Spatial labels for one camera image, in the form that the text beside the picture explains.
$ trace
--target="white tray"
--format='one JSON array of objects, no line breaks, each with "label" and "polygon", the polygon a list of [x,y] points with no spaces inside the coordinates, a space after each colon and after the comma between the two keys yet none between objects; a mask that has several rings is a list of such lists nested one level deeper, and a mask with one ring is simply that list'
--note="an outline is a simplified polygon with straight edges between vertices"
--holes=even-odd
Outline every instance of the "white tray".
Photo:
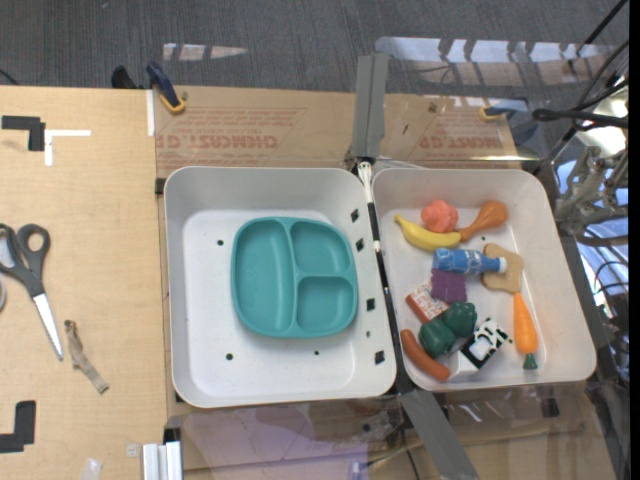
[{"label": "white tray", "polygon": [[[396,362],[367,202],[354,175],[340,169],[186,167],[167,179],[165,211],[172,374],[186,402],[214,408],[389,390]],[[346,329],[324,338],[284,339],[258,335],[240,322],[231,296],[233,239],[245,222],[265,216],[321,220],[347,238],[358,308]]]},{"label": "white tray", "polygon": [[[521,384],[584,380],[593,373],[596,354],[567,266],[546,192],[532,175],[517,170],[447,170],[391,168],[373,181],[380,240],[398,328],[417,333],[420,322],[404,298],[431,276],[432,254],[407,243],[393,216],[420,222],[420,210],[433,199],[458,209],[459,227],[470,224],[489,199],[507,207],[505,225],[474,235],[460,247],[482,250],[494,242],[518,253],[524,262],[522,295],[538,330],[537,370],[523,370],[523,356],[505,343],[487,364],[465,381],[438,382],[405,356],[411,379],[430,391],[456,391]],[[512,295],[489,291],[477,276],[466,282],[478,322],[490,316],[513,336]]]}]

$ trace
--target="scissors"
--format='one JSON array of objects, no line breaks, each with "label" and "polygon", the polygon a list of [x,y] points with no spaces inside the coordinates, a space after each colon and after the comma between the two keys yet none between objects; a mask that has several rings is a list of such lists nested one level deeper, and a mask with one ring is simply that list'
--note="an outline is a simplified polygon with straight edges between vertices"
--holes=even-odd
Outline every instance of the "scissors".
[{"label": "scissors", "polygon": [[[39,235],[42,239],[38,249],[32,249],[29,245],[33,235]],[[50,244],[49,232],[37,224],[26,224],[17,233],[6,224],[0,224],[0,271],[15,277],[25,286],[38,308],[53,350],[62,361],[60,336],[42,284],[42,264]]]}]

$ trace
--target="teal divided plate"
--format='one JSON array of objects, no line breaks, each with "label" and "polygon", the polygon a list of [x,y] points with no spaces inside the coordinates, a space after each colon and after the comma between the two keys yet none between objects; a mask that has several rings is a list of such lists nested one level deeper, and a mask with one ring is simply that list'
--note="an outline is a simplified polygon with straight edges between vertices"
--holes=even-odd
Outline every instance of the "teal divided plate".
[{"label": "teal divided plate", "polygon": [[231,292],[238,317],[256,333],[280,338],[335,334],[356,314],[351,248],[324,222],[251,220],[233,243]]}]

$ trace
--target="brown sausage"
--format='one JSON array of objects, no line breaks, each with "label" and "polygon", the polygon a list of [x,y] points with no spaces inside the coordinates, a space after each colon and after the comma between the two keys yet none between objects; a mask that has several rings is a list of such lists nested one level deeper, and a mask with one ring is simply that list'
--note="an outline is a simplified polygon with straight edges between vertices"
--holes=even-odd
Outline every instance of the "brown sausage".
[{"label": "brown sausage", "polygon": [[411,362],[420,368],[421,371],[440,382],[444,382],[449,378],[451,374],[449,368],[429,357],[427,353],[422,350],[416,337],[409,329],[400,331],[400,340],[402,341],[402,348],[404,348]]}]

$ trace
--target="purple block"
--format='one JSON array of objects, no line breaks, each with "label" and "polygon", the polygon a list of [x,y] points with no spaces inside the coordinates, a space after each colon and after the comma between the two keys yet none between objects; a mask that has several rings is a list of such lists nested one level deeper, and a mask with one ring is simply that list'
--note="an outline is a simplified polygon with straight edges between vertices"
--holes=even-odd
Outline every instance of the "purple block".
[{"label": "purple block", "polygon": [[431,295],[447,304],[467,302],[467,288],[463,274],[431,269]]}]

